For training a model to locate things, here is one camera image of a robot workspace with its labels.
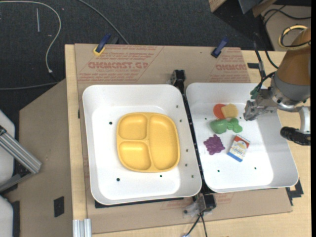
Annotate yellow divided plate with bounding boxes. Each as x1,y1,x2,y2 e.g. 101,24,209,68
116,112,181,173

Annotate black cylinder on white bracket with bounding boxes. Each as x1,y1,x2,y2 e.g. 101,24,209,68
280,106,312,146

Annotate purple toy grapes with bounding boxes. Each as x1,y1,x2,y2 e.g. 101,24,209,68
203,134,226,156

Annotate white plastic tray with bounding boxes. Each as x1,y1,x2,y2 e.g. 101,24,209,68
185,82,299,194
82,83,203,205

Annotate brown cardboard board, red print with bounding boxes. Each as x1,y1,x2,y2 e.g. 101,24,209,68
74,43,301,234

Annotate yellow toy bread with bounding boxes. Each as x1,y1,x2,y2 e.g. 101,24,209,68
221,103,239,119

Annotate thin black and white rod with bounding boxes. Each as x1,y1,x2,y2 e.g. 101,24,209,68
181,84,206,195

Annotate green toy pepper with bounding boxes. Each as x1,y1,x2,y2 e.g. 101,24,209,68
209,118,230,135

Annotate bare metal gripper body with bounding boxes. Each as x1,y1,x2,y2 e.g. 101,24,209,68
250,88,306,115

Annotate white, blue and orange carton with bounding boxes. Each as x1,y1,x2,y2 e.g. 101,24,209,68
226,134,251,163

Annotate green toy broccoli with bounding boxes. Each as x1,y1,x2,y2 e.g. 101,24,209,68
227,118,243,134

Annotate black block with thin wires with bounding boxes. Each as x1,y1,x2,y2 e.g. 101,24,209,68
169,69,186,87
183,193,217,217

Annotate orange round toy fruit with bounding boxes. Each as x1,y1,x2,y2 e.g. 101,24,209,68
213,103,226,119

